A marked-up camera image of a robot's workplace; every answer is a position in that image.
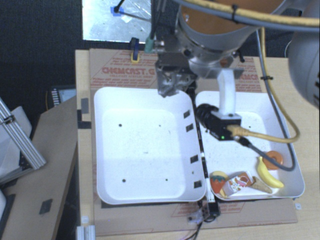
wooden table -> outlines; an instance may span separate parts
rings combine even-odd
[[[258,58],[254,58],[259,68]],[[305,101],[293,86],[289,71],[288,60],[285,58],[268,58],[269,73],[275,91],[292,119],[301,131],[301,138],[294,144],[295,152],[305,181],[304,194],[294,202],[301,205],[297,210],[298,223],[263,225],[250,227],[233,227],[219,229],[203,229],[198,238],[215,240],[232,239],[273,239],[301,240],[319,239],[320,236],[320,170],[319,170],[319,110]],[[77,79],[77,109],[81,109],[83,98],[90,97],[89,52],[76,52]],[[90,111],[82,115],[83,121],[90,121]],[[78,131],[79,151],[79,183],[80,183],[80,214],[82,226],[94,224],[94,207],[92,184],[92,151],[91,147],[83,144],[83,140],[91,141],[91,133],[87,129]],[[97,237],[97,240],[175,240],[183,239],[192,231],[173,231],[161,233],[144,233],[129,235],[112,235]]]

yellow cable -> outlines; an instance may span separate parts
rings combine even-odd
[[[264,66],[264,70],[266,75],[269,75],[268,72],[268,68],[267,68],[267,58],[266,58],[266,31],[265,28],[262,27],[261,31],[260,31],[260,48],[261,48],[261,54],[262,54],[262,63]],[[269,88],[270,91],[272,93],[272,96],[275,100],[275,102],[277,103],[280,111],[282,112],[282,114],[284,115],[285,119],[289,122],[289,124],[292,126],[292,128],[295,131],[295,136],[291,137],[291,138],[278,138],[278,137],[274,137],[274,136],[270,136],[270,135],[266,135],[266,134],[262,134],[262,133],[258,133],[258,132],[254,132],[254,131],[249,131],[248,129],[242,128],[239,125],[229,125],[227,126],[227,130],[229,130],[230,132],[232,132],[232,136],[252,136],[252,137],[256,137],[256,138],[260,138],[260,139],[265,139],[271,142],[279,142],[279,143],[292,143],[295,142],[299,139],[300,137],[300,131],[299,128],[297,127],[297,125],[295,124],[295,122],[290,118],[290,116],[288,115],[288,113],[286,112],[286,110],[284,109],[284,107],[282,106],[282,104],[279,101],[278,96],[275,93],[275,90],[271,84],[271,80],[268,79],[268,84],[269,84]]]
[[[230,5],[225,5],[225,4],[208,1],[208,0],[184,0],[184,1],[201,6],[201,7],[224,12],[224,13],[229,13],[229,14],[234,13],[234,9]],[[235,11],[235,15],[254,19],[254,20],[264,21],[264,22],[277,23],[277,24],[286,24],[286,25],[304,26],[304,27],[308,26],[308,27],[315,27],[315,28],[320,27],[319,18],[280,16],[280,15],[257,12],[254,10],[243,9],[243,8],[238,8]]]

yellow banana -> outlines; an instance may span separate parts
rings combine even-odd
[[[275,177],[273,177],[268,171],[265,163],[262,161],[262,157],[259,157],[259,164],[257,168],[260,178],[272,188],[283,188],[285,185]]]

white plastic container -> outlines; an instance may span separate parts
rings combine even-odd
[[[190,97],[104,87],[94,96],[97,192],[113,205],[191,202],[206,191]]]
[[[196,96],[196,105],[210,104],[219,106],[218,91],[202,91]],[[278,123],[276,114],[266,93],[236,93],[235,112],[242,117],[241,126],[253,132],[268,134],[283,138],[283,134]],[[286,132],[289,131],[284,117],[282,121]],[[218,141],[212,137],[206,129],[200,126],[203,141],[203,149],[206,159],[208,173],[214,171],[223,171],[230,178],[239,174],[239,172],[249,171],[252,176],[259,178],[257,172],[259,155],[253,150],[244,147],[235,141]],[[270,142],[267,140],[247,137],[250,142],[264,152],[271,150],[278,151],[283,156],[283,165],[290,167],[292,164],[290,151],[287,144]],[[251,187],[223,198],[220,194],[217,197],[226,201],[236,200],[254,200],[270,198],[295,198],[303,194],[305,183],[298,162],[293,171],[284,171],[281,169],[271,170],[270,173],[284,183],[284,188],[271,188],[272,194],[267,194]]]

toy donut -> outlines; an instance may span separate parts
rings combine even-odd
[[[282,155],[277,151],[269,151],[266,153],[266,155],[272,159],[274,159],[278,164],[282,165],[284,163],[284,159]],[[267,159],[263,158],[262,161],[264,162],[265,166],[268,168],[268,170],[277,170],[279,167],[275,166],[271,162],[269,162]]]

